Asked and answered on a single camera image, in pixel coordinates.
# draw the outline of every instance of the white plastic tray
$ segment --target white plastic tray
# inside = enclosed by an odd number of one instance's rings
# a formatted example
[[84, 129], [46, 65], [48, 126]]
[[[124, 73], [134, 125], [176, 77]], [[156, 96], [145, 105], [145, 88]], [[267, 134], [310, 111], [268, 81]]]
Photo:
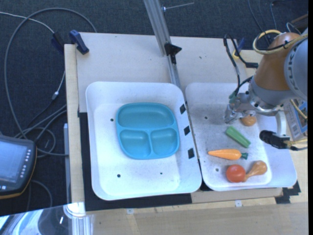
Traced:
[[[94, 82], [86, 90], [95, 194], [104, 200], [191, 193], [201, 185], [201, 172], [182, 91], [169, 83]], [[155, 102], [169, 107], [177, 120], [179, 150], [162, 159], [136, 160], [121, 150], [115, 125], [117, 110], [124, 104]], [[188, 150], [194, 150], [189, 158]]]
[[[278, 150], [259, 139], [259, 133], [264, 129], [276, 131], [275, 117], [257, 116], [257, 123], [251, 127], [244, 126], [240, 121], [232, 124], [251, 141], [248, 148], [242, 147], [225, 134], [229, 125], [224, 123], [223, 115], [228, 96], [236, 86], [233, 83], [192, 83], [186, 88], [203, 181], [216, 191], [293, 186], [296, 171], [289, 151]], [[248, 159], [230, 161], [207, 154], [209, 150], [224, 148], [247, 152]], [[264, 175], [250, 177], [244, 183], [231, 183], [226, 179], [225, 172], [229, 165], [240, 164], [249, 171], [257, 160], [268, 165], [268, 171]]]

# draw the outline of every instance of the orange carrot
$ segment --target orange carrot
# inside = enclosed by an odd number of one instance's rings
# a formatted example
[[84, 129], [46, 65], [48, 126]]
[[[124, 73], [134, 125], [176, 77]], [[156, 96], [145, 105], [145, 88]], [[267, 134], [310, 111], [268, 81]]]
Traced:
[[207, 154], [223, 159], [228, 160], [237, 160], [240, 158], [247, 159], [248, 154], [247, 153], [241, 153], [237, 149], [222, 149], [222, 150], [214, 150], [214, 151], [208, 151]]

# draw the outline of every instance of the teal plastic plate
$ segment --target teal plastic plate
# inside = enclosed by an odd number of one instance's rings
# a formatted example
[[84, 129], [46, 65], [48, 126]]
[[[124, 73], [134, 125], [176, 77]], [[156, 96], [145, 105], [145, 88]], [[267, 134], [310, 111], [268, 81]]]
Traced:
[[159, 103], [131, 103], [116, 114], [119, 144], [133, 159], [159, 159], [175, 154], [179, 148], [176, 118]]

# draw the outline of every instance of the red tomato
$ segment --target red tomato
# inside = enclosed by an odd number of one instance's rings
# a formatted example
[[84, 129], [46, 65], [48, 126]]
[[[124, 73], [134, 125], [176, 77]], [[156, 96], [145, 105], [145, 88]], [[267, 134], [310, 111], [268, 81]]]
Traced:
[[239, 183], [246, 176], [245, 169], [239, 164], [230, 165], [226, 170], [226, 178], [232, 183]]

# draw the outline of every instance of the black screen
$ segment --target black screen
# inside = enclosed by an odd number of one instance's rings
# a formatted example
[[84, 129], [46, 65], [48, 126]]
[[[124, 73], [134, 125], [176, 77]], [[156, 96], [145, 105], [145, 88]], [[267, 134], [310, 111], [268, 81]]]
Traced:
[[27, 146], [0, 141], [0, 180], [16, 183]]

